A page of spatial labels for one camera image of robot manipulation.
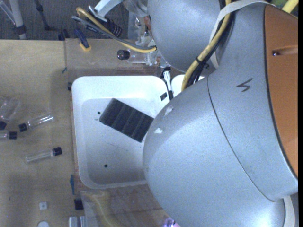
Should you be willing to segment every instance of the black rubber mat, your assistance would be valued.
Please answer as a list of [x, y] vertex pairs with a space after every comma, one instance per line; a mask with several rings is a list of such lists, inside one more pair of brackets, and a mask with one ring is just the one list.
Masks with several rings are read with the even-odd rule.
[[103, 124], [142, 142], [153, 118], [113, 98], [100, 116]]

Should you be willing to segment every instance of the wooden surface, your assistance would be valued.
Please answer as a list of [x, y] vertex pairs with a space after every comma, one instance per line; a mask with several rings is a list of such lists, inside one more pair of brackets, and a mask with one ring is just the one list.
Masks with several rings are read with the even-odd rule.
[[[74, 210], [70, 178], [74, 160], [67, 90], [64, 45], [60, 41], [0, 40], [0, 96], [21, 101], [16, 118], [7, 129], [51, 110], [56, 122], [35, 131], [18, 133], [17, 140], [0, 142], [0, 226], [36, 227], [45, 220], [50, 227], [68, 226]], [[61, 156], [31, 165], [25, 155], [61, 146]], [[40, 210], [40, 202], [48, 202]]]
[[[92, 51], [85, 53], [75, 39], [0, 40], [0, 96], [21, 101], [20, 110], [7, 129], [17, 131], [18, 124], [46, 111], [56, 118], [55, 122], [32, 132], [18, 132], [17, 140], [0, 142], [0, 227], [36, 227], [40, 221], [47, 221], [50, 227], [64, 227], [68, 226], [69, 217], [84, 215], [83, 210], [74, 209], [74, 199], [88, 188], [80, 181], [77, 152], [72, 145], [72, 98], [67, 90], [68, 81], [83, 75], [159, 75], [157, 67], [117, 60], [116, 52], [122, 48], [112, 40], [89, 42]], [[61, 156], [30, 165], [25, 163], [26, 154], [57, 146], [62, 147]], [[98, 209], [94, 209], [102, 220], [112, 216], [120, 223], [127, 219], [126, 226], [135, 226], [134, 223], [141, 226], [152, 219], [151, 223], [161, 226], [167, 217], [147, 185], [108, 190], [110, 197], [106, 201], [102, 198], [105, 192], [93, 193], [98, 204], [108, 211], [108, 215], [99, 215]], [[48, 209], [40, 210], [40, 202], [47, 202]]]

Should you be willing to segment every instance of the black vial cap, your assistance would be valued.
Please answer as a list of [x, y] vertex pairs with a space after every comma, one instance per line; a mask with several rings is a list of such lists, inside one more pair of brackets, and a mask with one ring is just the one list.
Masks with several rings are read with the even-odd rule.
[[62, 149], [61, 147], [57, 147], [57, 148], [54, 148], [53, 149], [53, 155], [54, 156], [58, 156], [58, 155], [61, 155], [62, 154]]
[[74, 203], [75, 203], [75, 210], [83, 210], [83, 203], [81, 199], [74, 199]]
[[27, 125], [26, 125], [26, 123], [19, 124], [18, 127], [20, 129], [20, 132], [27, 131]]
[[6, 123], [3, 121], [0, 121], [0, 131], [4, 130], [6, 127]]
[[119, 60], [127, 60], [130, 57], [129, 51], [126, 50], [118, 50], [117, 57]]
[[17, 139], [17, 132], [16, 131], [10, 131], [9, 132], [9, 139], [10, 140], [16, 140]]

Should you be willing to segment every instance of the metal stand leg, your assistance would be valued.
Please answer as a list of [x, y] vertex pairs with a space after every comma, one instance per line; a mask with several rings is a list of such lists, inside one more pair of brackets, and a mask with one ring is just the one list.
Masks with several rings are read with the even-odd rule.
[[44, 24], [44, 29], [45, 30], [50, 30], [51, 28], [49, 27], [47, 21], [46, 21], [46, 18], [44, 16], [44, 13], [43, 13], [43, 7], [42, 5], [40, 4], [39, 0], [34, 0], [35, 2], [35, 5], [36, 5], [36, 9], [39, 11], [40, 13], [40, 16], [41, 16], [41, 19], [42, 19], [42, 22]]
[[26, 30], [25, 26], [22, 20], [21, 12], [20, 12], [20, 7], [18, 0], [9, 0], [10, 7], [14, 16], [16, 28], [17, 28], [17, 33], [20, 37], [21, 40], [26, 40]]

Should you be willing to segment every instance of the cable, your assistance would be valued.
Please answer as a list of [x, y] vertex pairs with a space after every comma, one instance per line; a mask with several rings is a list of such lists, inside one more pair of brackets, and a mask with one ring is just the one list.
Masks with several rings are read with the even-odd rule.
[[299, 3], [299, 0], [288, 0], [286, 4], [283, 6], [282, 10], [291, 13], [295, 6], [297, 6]]
[[117, 40], [118, 42], [120, 42], [121, 44], [123, 44], [125, 47], [131, 48], [132, 50], [145, 50], [146, 51], [146, 48], [149, 48], [149, 49], [153, 49], [154, 48], [154, 47], [142, 47], [142, 46], [139, 46], [139, 45], [136, 45], [136, 44], [132, 44], [129, 41], [125, 41], [125, 40], [116, 38], [114, 35], [109, 34], [109, 33], [105, 32], [105, 31], [103, 31], [102, 29], [100, 29], [96, 25], [94, 25], [91, 22], [88, 22], [88, 21], [86, 21], [86, 20], [84, 20], [84, 19], [82, 19], [82, 18], [80, 18], [78, 16], [72, 16], [71, 18], [73, 20], [75, 20], [76, 22], [79, 22], [82, 25], [84, 25], [86, 29], [91, 30], [93, 32], [103, 33], [107, 37], [109, 37], [111, 39]]
[[[232, 0], [225, 0], [225, 4], [228, 5], [231, 3]], [[187, 83], [195, 69], [199, 66], [201, 62], [209, 55], [209, 53], [212, 51], [212, 49], [215, 47], [216, 43], [221, 39], [223, 32], [226, 30], [229, 24], [230, 20], [230, 14], [227, 14], [220, 26], [220, 29], [217, 31], [217, 33], [214, 35], [210, 43], [205, 47], [205, 49], [200, 53], [200, 55], [194, 60], [194, 62], [190, 65], [188, 70], [186, 71], [183, 82], [182, 82], [182, 88], [181, 91], [184, 91], [184, 89], [187, 88]]]
[[[220, 9], [223, 9], [225, 7], [225, 0], [219, 0], [219, 5], [220, 5]], [[220, 29], [222, 25], [222, 21], [220, 21], [218, 28], [216, 30], [216, 33], [218, 32], [218, 30]], [[217, 43], [215, 44], [215, 46], [213, 47], [213, 49], [209, 52], [208, 56], [206, 56], [204, 58], [204, 60], [199, 63], [199, 66], [197, 66], [197, 68], [194, 70], [194, 72], [191, 74], [186, 87], [189, 87], [190, 85], [193, 85], [195, 82], [197, 82], [199, 80], [199, 77], [205, 67], [206, 62], [210, 59], [211, 55], [215, 52], [215, 50], [218, 48], [220, 40], [217, 41]]]
[[133, 51], [136, 52], [141, 52], [141, 53], [149, 53], [149, 52], [153, 52], [155, 50], [157, 50], [156, 46], [152, 46], [152, 47], [142, 47], [142, 46], [138, 46], [135, 45], [133, 43], [130, 43], [128, 41], [122, 40], [117, 38], [116, 36], [114, 36], [108, 29], [106, 29], [100, 22], [98, 22], [91, 14], [89, 14], [87, 11], [85, 11], [83, 8], [77, 7], [76, 8], [77, 13], [79, 15], [80, 18], [85, 18], [85, 19], [89, 19], [93, 24], [84, 21], [83, 19], [79, 20], [82, 24], [84, 24], [84, 22], [86, 22], [87, 26], [94, 28], [95, 30], [97, 30], [100, 33], [105, 34], [107, 37], [112, 38], [114, 40], [117, 40], [120, 44], [122, 44], [123, 46], [125, 46], [126, 48], [129, 48]]

